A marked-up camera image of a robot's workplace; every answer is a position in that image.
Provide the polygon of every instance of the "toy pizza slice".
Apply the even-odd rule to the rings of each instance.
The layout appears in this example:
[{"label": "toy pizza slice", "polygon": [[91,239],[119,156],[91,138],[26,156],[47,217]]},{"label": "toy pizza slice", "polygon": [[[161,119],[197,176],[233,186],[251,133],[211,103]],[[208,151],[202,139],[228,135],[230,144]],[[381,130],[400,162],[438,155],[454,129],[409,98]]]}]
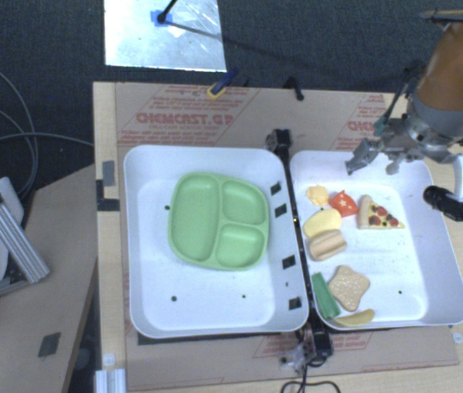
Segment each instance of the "toy pizza slice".
[{"label": "toy pizza slice", "polygon": [[359,204],[357,227],[361,229],[404,228],[404,224],[393,217],[383,206],[375,203],[371,196],[364,195]]}]

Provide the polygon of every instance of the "green plate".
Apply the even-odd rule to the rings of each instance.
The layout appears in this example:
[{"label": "green plate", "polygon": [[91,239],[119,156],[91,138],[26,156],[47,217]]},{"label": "green plate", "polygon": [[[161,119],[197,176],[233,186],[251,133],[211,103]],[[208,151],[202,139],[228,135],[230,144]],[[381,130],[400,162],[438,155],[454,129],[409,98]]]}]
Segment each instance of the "green plate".
[{"label": "green plate", "polygon": [[251,268],[266,251],[268,229],[266,197],[251,183],[221,174],[191,173],[175,187],[169,245],[192,264]]}]

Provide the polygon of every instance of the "dark floor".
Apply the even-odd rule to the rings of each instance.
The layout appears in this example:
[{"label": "dark floor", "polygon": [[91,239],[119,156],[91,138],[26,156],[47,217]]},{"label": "dark floor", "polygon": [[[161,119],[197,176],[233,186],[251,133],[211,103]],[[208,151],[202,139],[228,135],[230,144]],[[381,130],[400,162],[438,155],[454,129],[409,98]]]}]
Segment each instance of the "dark floor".
[{"label": "dark floor", "polygon": [[[228,67],[251,87],[392,92],[403,67],[429,57],[440,29],[418,16],[463,8],[463,0],[218,0]],[[104,65],[103,0],[0,0],[0,70],[19,89],[39,132],[92,141],[92,82],[211,84],[211,73]],[[15,94],[0,79],[0,109],[24,128]],[[0,120],[0,136],[12,127]],[[41,139],[34,188],[93,162],[92,149]],[[19,188],[30,171],[22,141],[0,143],[0,176]],[[84,345],[92,347],[95,324]],[[92,367],[80,369],[73,391]]]}]

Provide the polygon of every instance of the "white tray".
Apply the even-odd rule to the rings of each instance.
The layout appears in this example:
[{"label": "white tray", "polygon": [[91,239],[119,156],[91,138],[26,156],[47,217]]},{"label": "white tray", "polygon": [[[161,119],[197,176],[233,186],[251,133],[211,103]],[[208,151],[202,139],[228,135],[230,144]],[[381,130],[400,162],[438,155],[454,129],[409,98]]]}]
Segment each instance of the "white tray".
[{"label": "white tray", "polygon": [[[244,179],[270,209],[267,252],[246,271],[201,268],[178,258],[168,243],[168,206],[177,181],[190,172]],[[308,300],[285,172],[259,149],[139,146],[124,160],[128,215],[130,315],[154,338],[288,332],[304,325]],[[281,189],[272,195],[271,187]],[[275,217],[275,209],[287,212]],[[284,268],[282,261],[294,257]]]},{"label": "white tray", "polygon": [[[385,173],[388,159],[379,156],[369,167],[348,176],[344,162],[350,158],[351,153],[335,151],[301,151],[292,158],[301,227],[319,210],[305,193],[319,184],[332,195],[344,189],[356,202],[364,194],[372,196],[406,228],[359,230],[355,216],[345,217],[341,232],[348,249],[315,261],[306,246],[310,274],[321,272],[329,281],[337,267],[346,264],[370,279],[358,311],[373,309],[375,318],[359,329],[462,322],[463,282],[446,224],[441,213],[422,199],[423,191],[433,184],[426,165],[420,161],[403,164],[398,174],[390,176]],[[335,329],[353,330],[333,320],[325,322]]]}]

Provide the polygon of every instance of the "pepperoni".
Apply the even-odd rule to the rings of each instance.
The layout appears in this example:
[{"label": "pepperoni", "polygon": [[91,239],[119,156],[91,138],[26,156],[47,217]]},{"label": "pepperoni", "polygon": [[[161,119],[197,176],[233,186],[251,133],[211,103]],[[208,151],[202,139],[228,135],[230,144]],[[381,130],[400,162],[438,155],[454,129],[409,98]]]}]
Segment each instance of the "pepperoni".
[{"label": "pepperoni", "polygon": [[378,226],[378,225],[380,225],[380,218],[377,217],[376,215],[372,215],[368,219],[368,222],[370,223],[371,226]]}]

